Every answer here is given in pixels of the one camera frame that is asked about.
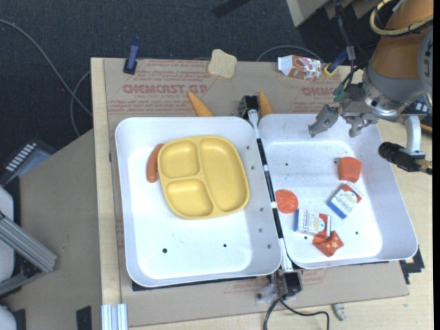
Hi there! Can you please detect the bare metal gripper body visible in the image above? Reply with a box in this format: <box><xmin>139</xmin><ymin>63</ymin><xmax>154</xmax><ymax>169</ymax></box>
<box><xmin>338</xmin><ymin>83</ymin><xmax>410</xmax><ymax>123</ymax></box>

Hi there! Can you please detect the white plastic tray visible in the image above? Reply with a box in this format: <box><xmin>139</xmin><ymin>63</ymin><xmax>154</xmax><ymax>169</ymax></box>
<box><xmin>257</xmin><ymin>113</ymin><xmax>419</xmax><ymax>270</ymax></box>
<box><xmin>114</xmin><ymin>115</ymin><xmax>283</xmax><ymax>288</ymax></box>

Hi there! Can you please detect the orange block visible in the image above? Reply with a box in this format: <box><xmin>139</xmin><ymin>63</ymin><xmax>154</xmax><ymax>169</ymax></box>
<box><xmin>334</xmin><ymin>156</ymin><xmax>363</xmax><ymax>184</ymax></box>

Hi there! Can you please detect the white and orange milk carton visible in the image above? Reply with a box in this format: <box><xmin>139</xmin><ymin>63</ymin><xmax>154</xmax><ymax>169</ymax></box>
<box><xmin>277</xmin><ymin>54</ymin><xmax>322</xmax><ymax>81</ymax></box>

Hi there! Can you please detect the orange carrot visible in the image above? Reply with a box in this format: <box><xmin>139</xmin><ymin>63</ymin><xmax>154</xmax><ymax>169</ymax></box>
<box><xmin>258</xmin><ymin>91</ymin><xmax>275</xmax><ymax>116</ymax></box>
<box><xmin>187</xmin><ymin>91</ymin><xmax>215</xmax><ymax>118</ymax></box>

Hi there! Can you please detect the thin black and white rod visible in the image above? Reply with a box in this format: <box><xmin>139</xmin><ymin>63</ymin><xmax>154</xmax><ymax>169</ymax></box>
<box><xmin>247</xmin><ymin>109</ymin><xmax>294</xmax><ymax>273</ymax></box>

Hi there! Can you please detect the red round tomato slice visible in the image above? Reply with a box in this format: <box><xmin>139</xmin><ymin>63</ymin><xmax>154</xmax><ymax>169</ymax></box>
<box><xmin>274</xmin><ymin>188</ymin><xmax>300</xmax><ymax>215</ymax></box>

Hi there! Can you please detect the red, white and blue carton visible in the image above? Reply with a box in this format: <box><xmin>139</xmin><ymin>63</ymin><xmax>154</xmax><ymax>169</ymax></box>
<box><xmin>294</xmin><ymin>208</ymin><xmax>332</xmax><ymax>237</ymax></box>

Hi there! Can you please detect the beige bread slice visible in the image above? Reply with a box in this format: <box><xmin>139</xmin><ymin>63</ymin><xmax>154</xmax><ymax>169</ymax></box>
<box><xmin>206</xmin><ymin>48</ymin><xmax>239</xmax><ymax>80</ymax></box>

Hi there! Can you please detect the yellow divided plate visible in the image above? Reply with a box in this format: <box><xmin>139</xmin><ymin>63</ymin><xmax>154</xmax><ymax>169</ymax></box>
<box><xmin>156</xmin><ymin>135</ymin><xmax>251</xmax><ymax>220</ymax></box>

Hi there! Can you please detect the red packet with yellow star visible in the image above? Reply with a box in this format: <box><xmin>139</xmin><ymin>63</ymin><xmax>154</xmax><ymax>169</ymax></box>
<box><xmin>311</xmin><ymin>230</ymin><xmax>345</xmax><ymax>258</ymax></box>

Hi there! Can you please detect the brown cardboard board, red print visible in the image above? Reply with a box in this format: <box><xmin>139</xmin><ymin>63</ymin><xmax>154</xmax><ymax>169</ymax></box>
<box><xmin>102</xmin><ymin>57</ymin><xmax>410</xmax><ymax>328</ymax></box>

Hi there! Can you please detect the orange sausage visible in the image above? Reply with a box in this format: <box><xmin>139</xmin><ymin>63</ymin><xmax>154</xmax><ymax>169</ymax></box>
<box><xmin>146</xmin><ymin>143</ymin><xmax>166</xmax><ymax>184</ymax></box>

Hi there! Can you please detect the black cylinder on white bracket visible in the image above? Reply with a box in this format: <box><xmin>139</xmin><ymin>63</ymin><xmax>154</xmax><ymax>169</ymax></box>
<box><xmin>377</xmin><ymin>114</ymin><xmax>428</xmax><ymax>173</ymax></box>

